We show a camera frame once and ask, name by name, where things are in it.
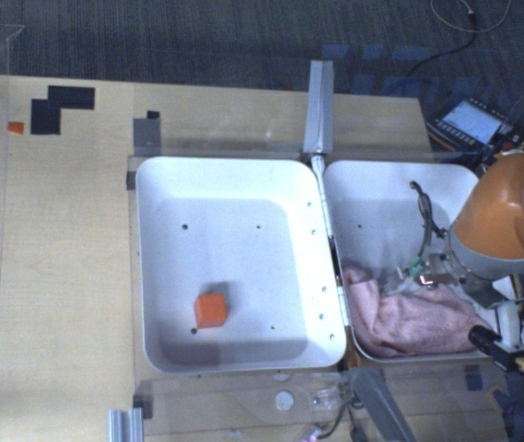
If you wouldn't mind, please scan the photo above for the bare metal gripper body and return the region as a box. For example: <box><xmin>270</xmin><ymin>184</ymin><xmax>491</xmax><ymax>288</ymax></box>
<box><xmin>420</xmin><ymin>251</ymin><xmax>464</xmax><ymax>292</ymax></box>

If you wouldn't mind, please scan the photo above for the pink cloth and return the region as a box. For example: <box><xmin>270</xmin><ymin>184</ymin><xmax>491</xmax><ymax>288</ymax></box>
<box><xmin>342</xmin><ymin>264</ymin><xmax>495</xmax><ymax>359</ymax></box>

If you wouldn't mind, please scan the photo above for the white plastic tray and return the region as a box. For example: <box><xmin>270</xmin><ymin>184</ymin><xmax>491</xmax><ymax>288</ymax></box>
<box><xmin>134</xmin><ymin>156</ymin><xmax>348</xmax><ymax>376</ymax></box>
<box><xmin>323</xmin><ymin>159</ymin><xmax>524</xmax><ymax>364</ymax></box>

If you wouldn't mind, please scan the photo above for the orange cube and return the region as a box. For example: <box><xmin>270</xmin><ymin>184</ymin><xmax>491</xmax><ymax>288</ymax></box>
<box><xmin>192</xmin><ymin>292</ymin><xmax>229</xmax><ymax>330</ymax></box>

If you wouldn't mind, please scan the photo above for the black cylinder on white bracket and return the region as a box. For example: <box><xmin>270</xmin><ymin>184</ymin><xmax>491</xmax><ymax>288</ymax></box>
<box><xmin>467</xmin><ymin>300</ymin><xmax>524</xmax><ymax>371</ymax></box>

